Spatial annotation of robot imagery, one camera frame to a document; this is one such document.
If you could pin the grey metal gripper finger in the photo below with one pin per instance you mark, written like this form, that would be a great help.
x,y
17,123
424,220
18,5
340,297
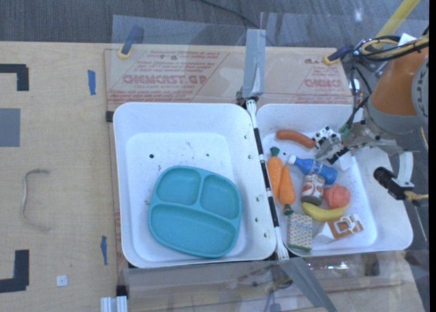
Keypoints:
x,y
336,143
323,150

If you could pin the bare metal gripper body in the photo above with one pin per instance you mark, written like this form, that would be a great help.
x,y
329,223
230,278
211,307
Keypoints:
x,y
366,138

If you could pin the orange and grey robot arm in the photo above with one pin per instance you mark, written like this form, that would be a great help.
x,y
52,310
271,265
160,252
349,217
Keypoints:
x,y
391,89

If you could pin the black and white carton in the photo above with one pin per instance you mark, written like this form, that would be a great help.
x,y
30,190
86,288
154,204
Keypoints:
x,y
322,133

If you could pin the blue bottle white cap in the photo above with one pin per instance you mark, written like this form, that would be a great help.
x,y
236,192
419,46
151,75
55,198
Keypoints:
x,y
315,167

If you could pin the white box black edge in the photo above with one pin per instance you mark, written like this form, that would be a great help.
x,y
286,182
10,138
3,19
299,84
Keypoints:
x,y
347,162

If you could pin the orange sausage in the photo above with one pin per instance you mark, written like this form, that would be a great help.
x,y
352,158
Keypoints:
x,y
294,137

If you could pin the orange and white can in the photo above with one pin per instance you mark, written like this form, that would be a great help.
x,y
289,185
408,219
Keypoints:
x,y
312,189

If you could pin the orange doughnut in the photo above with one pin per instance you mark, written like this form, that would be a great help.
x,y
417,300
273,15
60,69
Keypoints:
x,y
338,196

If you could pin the orange carrot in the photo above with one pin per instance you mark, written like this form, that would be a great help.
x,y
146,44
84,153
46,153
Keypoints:
x,y
287,188
275,172

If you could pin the thin black and white rod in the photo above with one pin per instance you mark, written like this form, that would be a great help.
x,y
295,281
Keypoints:
x,y
265,174

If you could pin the yellow banana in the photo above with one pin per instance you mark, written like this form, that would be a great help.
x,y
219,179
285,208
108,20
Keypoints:
x,y
322,213

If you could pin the white plastic tray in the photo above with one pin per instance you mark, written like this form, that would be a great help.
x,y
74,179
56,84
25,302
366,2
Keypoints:
x,y
381,208
190,120

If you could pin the brown cardboard board red print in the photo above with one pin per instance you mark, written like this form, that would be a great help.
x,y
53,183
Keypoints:
x,y
204,75

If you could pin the blue divided plate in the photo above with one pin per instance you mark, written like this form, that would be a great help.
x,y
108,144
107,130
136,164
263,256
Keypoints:
x,y
194,222

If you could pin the black cylinder on white bracket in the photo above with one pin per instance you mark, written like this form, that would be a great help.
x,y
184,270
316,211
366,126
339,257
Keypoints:
x,y
391,181

